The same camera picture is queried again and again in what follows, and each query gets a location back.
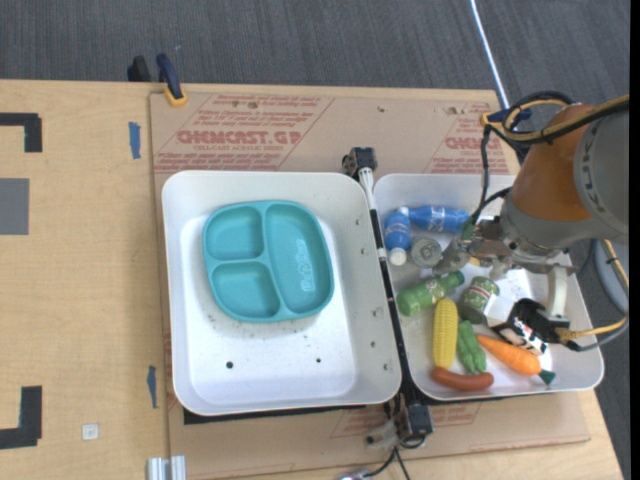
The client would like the blue bottle with white cap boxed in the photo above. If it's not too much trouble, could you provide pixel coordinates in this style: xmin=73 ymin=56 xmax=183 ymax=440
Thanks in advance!
xmin=383 ymin=210 xmax=413 ymax=267

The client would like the white plastic tray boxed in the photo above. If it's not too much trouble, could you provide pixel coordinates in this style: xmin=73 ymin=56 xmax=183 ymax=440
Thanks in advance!
xmin=160 ymin=169 xmax=403 ymax=417
xmin=372 ymin=172 xmax=606 ymax=402

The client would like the yellow corn cob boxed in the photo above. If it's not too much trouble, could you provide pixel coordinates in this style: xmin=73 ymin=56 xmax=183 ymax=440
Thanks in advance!
xmin=431 ymin=297 xmax=460 ymax=370

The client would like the thin black and white rod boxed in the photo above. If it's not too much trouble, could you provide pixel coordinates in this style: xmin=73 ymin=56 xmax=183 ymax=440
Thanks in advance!
xmin=357 ymin=166 xmax=417 ymax=405

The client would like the white carton with black patches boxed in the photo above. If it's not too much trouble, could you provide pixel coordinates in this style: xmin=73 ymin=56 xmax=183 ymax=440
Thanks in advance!
xmin=483 ymin=294 xmax=549 ymax=357

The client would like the black block with thin wires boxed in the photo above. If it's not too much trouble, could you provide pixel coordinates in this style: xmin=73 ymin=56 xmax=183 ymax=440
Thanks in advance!
xmin=403 ymin=402 xmax=435 ymax=437
xmin=342 ymin=146 xmax=378 ymax=177

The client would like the brown cardboard board red print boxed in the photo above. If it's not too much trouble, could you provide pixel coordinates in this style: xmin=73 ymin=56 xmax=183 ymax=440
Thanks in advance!
xmin=148 ymin=85 xmax=592 ymax=470

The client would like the brown sausage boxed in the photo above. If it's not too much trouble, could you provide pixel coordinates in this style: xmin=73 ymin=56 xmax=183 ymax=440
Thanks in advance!
xmin=430 ymin=365 xmax=496 ymax=393

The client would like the green toy vegetable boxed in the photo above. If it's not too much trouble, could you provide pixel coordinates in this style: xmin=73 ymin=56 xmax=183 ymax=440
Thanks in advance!
xmin=456 ymin=319 xmax=488 ymax=375

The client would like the orange carrot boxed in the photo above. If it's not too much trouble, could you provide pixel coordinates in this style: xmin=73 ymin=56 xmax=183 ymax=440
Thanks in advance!
xmin=475 ymin=333 xmax=558 ymax=386

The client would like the small grey can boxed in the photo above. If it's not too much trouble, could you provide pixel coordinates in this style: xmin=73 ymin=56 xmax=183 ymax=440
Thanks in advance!
xmin=410 ymin=237 xmax=444 ymax=269

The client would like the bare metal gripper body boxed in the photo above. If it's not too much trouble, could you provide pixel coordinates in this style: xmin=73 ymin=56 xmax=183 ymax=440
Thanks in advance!
xmin=465 ymin=217 xmax=527 ymax=271

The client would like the teal divided plate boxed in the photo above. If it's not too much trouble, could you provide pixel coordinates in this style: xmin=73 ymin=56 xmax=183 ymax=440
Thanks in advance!
xmin=201 ymin=199 xmax=336 ymax=325

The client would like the green labelled can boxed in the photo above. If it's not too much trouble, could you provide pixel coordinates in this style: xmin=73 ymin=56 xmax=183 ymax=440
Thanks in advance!
xmin=458 ymin=275 xmax=501 ymax=325

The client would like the green bottle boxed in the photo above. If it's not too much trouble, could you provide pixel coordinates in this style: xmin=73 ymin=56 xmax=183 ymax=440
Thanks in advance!
xmin=395 ymin=270 xmax=467 ymax=318

